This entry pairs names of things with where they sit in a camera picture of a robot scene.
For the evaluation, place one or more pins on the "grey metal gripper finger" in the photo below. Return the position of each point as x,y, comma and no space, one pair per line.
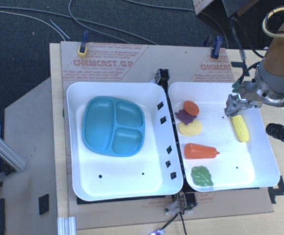
242,105
230,104

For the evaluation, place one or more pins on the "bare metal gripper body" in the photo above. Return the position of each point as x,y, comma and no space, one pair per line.
267,95

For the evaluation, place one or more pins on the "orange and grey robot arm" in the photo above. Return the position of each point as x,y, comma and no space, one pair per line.
280,57

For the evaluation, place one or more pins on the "yellow corn cob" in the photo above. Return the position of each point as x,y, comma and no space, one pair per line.
240,128

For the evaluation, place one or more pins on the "orange round slice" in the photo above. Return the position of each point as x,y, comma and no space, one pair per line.
191,107

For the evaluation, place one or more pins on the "yellow round slice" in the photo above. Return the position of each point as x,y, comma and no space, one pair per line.
191,129

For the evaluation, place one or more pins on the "orange carrot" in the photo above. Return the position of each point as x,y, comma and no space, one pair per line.
198,151

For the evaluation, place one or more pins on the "white plastic tray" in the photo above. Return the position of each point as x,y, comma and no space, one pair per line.
230,165
122,180

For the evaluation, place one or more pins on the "thin black rod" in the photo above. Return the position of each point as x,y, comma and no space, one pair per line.
175,131

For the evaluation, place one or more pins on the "green lettuce leaf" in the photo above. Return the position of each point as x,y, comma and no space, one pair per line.
201,176

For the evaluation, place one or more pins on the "brown cardboard board red print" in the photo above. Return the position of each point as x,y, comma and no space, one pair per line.
122,65

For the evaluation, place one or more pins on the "blue divided plate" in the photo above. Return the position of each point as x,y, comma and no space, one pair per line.
100,126

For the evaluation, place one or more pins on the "black cylinder on white bracket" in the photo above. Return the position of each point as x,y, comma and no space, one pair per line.
277,131

